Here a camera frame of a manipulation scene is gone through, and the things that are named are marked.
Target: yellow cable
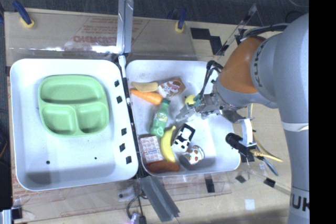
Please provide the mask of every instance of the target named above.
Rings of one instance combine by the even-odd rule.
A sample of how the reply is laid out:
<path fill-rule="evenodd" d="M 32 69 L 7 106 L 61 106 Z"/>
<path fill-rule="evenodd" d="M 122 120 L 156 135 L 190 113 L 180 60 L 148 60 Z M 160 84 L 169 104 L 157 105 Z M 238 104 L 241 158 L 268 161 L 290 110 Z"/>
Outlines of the yellow cable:
<path fill-rule="evenodd" d="M 250 105 L 250 111 L 249 111 L 249 117 L 252 118 L 252 110 L 253 110 L 253 104 Z M 278 162 L 283 162 L 282 159 L 272 155 L 271 153 L 269 153 L 262 145 L 261 143 L 259 142 L 255 132 L 253 132 L 253 138 L 254 140 L 256 141 L 257 145 L 265 152 L 265 153 L 262 153 L 261 151 L 258 151 L 258 150 L 250 150 L 250 152 L 254 155 L 254 156 L 260 156 L 260 157 L 267 157 L 267 158 L 271 158 L 271 159 L 274 159 L 275 161 L 278 161 Z"/>

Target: white band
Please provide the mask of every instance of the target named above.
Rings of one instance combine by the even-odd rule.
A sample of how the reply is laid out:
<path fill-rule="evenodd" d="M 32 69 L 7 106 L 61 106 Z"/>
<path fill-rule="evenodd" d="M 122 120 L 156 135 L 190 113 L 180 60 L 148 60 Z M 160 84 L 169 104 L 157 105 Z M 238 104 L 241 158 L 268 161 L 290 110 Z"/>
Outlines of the white band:
<path fill-rule="evenodd" d="M 309 123 L 287 123 L 281 122 L 282 127 L 291 132 L 301 132 L 309 129 Z"/>

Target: white tape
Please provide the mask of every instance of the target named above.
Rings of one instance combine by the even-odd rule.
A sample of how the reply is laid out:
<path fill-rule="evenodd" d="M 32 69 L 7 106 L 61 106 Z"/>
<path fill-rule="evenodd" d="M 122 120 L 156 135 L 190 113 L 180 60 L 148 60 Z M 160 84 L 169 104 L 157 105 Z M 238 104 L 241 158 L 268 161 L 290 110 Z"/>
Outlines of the white tape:
<path fill-rule="evenodd" d="M 245 209 L 248 210 L 248 211 L 256 210 L 253 199 L 245 199 Z"/>
<path fill-rule="evenodd" d="M 281 122 L 282 127 L 290 132 L 301 132 L 309 129 L 309 123 L 287 123 Z"/>

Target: tin can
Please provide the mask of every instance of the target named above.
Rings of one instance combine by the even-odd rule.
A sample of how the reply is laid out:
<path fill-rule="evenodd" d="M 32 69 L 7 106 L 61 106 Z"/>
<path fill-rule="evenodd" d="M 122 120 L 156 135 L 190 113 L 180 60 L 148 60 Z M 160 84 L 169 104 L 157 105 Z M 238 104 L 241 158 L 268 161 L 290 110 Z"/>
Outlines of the tin can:
<path fill-rule="evenodd" d="M 187 151 L 179 157 L 179 160 L 182 165 L 188 167 L 199 163 L 204 157 L 203 149 L 198 145 L 194 145 L 188 148 Z"/>

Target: brown toy food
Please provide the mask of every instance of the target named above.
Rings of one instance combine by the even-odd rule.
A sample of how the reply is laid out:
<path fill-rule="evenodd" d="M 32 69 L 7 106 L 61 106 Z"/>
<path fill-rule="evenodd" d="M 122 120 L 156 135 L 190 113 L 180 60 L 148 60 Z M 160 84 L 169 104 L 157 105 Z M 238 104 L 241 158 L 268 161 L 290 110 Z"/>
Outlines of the brown toy food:
<path fill-rule="evenodd" d="M 158 161 L 146 164 L 146 168 L 152 173 L 178 172 L 180 165 L 167 161 Z"/>

